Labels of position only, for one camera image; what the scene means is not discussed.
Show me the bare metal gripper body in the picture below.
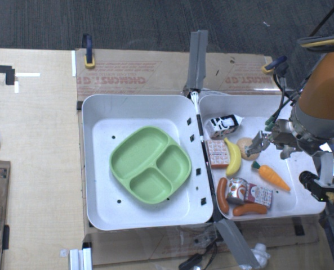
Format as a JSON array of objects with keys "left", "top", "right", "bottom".
[{"left": 270, "top": 119, "right": 328, "bottom": 156}]

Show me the beige round bread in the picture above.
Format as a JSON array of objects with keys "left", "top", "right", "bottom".
[{"left": 236, "top": 137, "right": 261, "bottom": 161}]

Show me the yellow banana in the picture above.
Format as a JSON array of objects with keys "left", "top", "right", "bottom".
[{"left": 224, "top": 137, "right": 242, "bottom": 177}]

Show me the orange carrot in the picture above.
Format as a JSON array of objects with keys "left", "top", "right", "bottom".
[{"left": 251, "top": 160, "right": 292, "bottom": 192}]

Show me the black and white carton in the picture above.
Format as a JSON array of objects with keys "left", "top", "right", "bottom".
[{"left": 205, "top": 114, "right": 244, "bottom": 140}]

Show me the orange and white carton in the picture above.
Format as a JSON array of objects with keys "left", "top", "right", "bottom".
[{"left": 205, "top": 139, "right": 230, "bottom": 169}]

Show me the white plastic tray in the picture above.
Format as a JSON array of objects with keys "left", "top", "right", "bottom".
[
  {"left": 198, "top": 94, "right": 327, "bottom": 222},
  {"left": 81, "top": 94, "right": 214, "bottom": 231}
]

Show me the small orange and white can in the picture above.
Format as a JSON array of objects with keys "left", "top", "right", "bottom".
[{"left": 225, "top": 177, "right": 248, "bottom": 206}]

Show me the red and white carton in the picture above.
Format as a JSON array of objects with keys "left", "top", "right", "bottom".
[{"left": 243, "top": 182, "right": 274, "bottom": 209}]

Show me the orange sausage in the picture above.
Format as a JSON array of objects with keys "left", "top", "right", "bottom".
[
  {"left": 232, "top": 202, "right": 268, "bottom": 217},
  {"left": 216, "top": 177, "right": 230, "bottom": 215}
]

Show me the white crumpled tissue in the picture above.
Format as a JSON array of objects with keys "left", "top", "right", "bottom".
[{"left": 250, "top": 242, "right": 271, "bottom": 267}]

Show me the green divided plate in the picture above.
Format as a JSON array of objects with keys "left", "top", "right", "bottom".
[{"left": 109, "top": 125, "right": 193, "bottom": 205}]

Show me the brown cardboard board red print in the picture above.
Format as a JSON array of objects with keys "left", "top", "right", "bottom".
[{"left": 75, "top": 48, "right": 325, "bottom": 266}]

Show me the black cylinder on white bracket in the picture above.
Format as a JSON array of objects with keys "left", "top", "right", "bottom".
[{"left": 298, "top": 150, "right": 334, "bottom": 203}]

